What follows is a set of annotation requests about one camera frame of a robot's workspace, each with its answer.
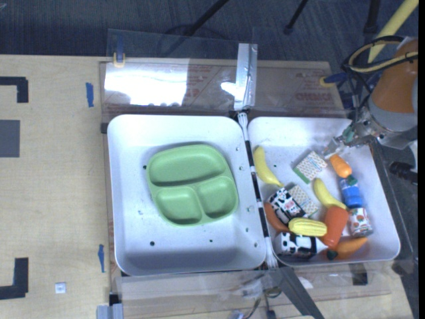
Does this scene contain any orange sausage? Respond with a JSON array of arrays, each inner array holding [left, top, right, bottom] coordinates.
[[263, 201, 292, 234]]

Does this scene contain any green divided plate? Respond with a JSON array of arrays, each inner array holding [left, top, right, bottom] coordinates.
[[145, 144, 240, 227]]

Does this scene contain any yellow corn cob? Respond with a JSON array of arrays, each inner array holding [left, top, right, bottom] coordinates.
[[288, 217, 328, 238]]

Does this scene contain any orange carrot green top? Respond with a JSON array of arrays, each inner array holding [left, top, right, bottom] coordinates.
[[325, 236, 369, 262]]

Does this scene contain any black cylinder on white bracket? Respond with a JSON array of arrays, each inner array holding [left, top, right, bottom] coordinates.
[[388, 140, 419, 185]]

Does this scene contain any blue bottle green cap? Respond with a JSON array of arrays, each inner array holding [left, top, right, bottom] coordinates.
[[338, 174, 363, 209]]

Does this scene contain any yellow banana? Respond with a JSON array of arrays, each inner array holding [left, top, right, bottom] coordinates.
[[252, 145, 285, 189], [313, 177, 348, 211]]

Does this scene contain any white can orange print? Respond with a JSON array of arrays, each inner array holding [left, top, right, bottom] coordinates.
[[346, 207, 374, 239]]

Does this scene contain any green white patterned carton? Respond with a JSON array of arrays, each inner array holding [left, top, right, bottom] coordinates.
[[292, 150, 329, 185], [288, 184, 321, 219]]

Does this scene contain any white plastic tray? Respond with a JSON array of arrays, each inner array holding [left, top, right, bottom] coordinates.
[[106, 113, 268, 276], [247, 116, 402, 267]]

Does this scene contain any small orange carrot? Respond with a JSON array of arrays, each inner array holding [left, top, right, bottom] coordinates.
[[329, 154, 353, 179]]

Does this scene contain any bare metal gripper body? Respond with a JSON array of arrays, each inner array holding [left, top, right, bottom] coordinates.
[[338, 106, 419, 151]]

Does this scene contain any thin black and white rod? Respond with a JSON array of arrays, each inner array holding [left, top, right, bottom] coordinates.
[[236, 111, 279, 269]]

